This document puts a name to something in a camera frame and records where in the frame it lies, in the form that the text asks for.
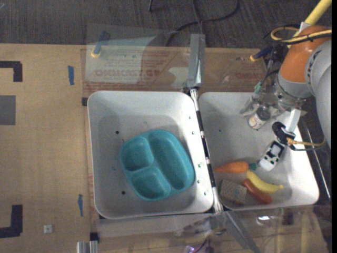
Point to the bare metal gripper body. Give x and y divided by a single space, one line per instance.
273 99

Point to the white and black carton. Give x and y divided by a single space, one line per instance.
271 155

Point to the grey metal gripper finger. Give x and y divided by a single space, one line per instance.
247 109
276 112

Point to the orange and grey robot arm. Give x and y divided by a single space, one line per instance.
319 70

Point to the orange carrot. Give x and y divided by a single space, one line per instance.
233 167

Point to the black cylinder on white bracket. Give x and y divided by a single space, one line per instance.
283 134

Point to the white can with dark lid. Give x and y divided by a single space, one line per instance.
256 121

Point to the white plastic tray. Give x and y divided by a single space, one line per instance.
231 130
147 107

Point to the red sausage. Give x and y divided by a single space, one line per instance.
256 194

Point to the brown cardboard board red print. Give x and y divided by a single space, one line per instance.
158 67

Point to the blue divided plate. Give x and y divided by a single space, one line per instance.
158 165

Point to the yellow banana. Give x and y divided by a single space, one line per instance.
260 184

